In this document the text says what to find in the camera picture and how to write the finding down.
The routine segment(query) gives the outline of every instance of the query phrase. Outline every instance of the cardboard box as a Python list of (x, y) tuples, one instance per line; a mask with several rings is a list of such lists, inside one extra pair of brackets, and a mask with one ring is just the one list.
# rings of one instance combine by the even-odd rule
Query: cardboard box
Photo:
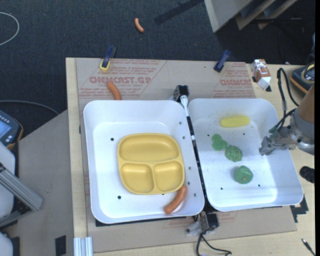
[(270, 85), (271, 75), (264, 59), (255, 59), (251, 64), (251, 70), (256, 83), (264, 90)]

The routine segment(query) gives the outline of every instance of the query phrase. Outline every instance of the yellow divided plate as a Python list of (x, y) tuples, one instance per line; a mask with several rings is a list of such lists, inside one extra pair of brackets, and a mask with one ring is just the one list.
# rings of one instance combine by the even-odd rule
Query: yellow divided plate
[(118, 144), (117, 158), (122, 184), (134, 194), (174, 192), (185, 181), (180, 147), (167, 134), (127, 135)]

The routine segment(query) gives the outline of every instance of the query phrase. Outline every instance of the white tray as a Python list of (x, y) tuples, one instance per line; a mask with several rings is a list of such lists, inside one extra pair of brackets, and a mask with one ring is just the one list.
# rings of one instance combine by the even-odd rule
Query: white tray
[[(303, 191), (289, 150), (260, 155), (259, 148), (268, 130), (278, 123), (276, 110), (268, 101), (250, 99), (194, 99), (188, 106), (192, 121), (205, 190), (209, 203), (219, 211), (298, 204)], [(250, 123), (224, 128), (220, 120), (245, 115)], [(226, 158), (225, 151), (212, 148), (211, 137), (220, 134), (228, 145), (242, 150), (242, 161)], [(250, 183), (233, 178), (235, 169), (247, 166), (253, 173)]]
[(0, 232), (0, 248), (1, 255), (12, 256), (14, 255), (14, 246), (12, 241), (3, 233)]
[[(90, 179), (91, 210), (106, 224), (194, 216), (205, 199), (183, 107), (172, 100), (95, 100), (83, 111)], [(118, 170), (117, 147), (122, 137), (139, 133), (172, 136), (180, 146), (188, 191), (171, 214), (164, 207), (176, 192), (155, 195), (130, 193)]]

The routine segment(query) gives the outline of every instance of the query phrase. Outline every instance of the toy sausage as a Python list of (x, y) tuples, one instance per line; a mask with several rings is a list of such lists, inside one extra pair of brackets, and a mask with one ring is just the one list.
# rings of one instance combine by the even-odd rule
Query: toy sausage
[(164, 212), (166, 214), (172, 213), (184, 200), (186, 194), (187, 194), (187, 186), (182, 185), (182, 187), (179, 188), (175, 198), (172, 200), (171, 203), (169, 203), (166, 207), (164, 207)]
[(122, 100), (122, 97), (121, 97), (121, 94), (120, 94), (120, 91), (119, 89), (115, 86), (115, 84), (111, 81), (109, 81), (107, 84), (106, 84), (106, 87), (108, 87), (108, 89), (112, 92), (112, 95), (113, 95), (113, 98), (115, 100)]
[(143, 33), (145, 31), (145, 29), (140, 25), (138, 18), (134, 19), (134, 25), (136, 29), (139, 30), (140, 33)]

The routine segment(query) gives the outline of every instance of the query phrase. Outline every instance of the black connector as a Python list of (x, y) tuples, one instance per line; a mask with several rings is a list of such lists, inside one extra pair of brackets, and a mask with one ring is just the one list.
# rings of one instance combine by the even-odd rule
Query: black connector
[(181, 102), (180, 97), (182, 95), (189, 96), (189, 87), (188, 85), (177, 85), (173, 92), (173, 100), (175, 102)]
[(219, 220), (217, 214), (213, 212), (206, 213), (206, 219), (208, 221), (208, 230), (214, 230), (219, 227)]
[(315, 183), (315, 169), (307, 166), (303, 166), (300, 169), (300, 175), (302, 178), (306, 179), (308, 182)]

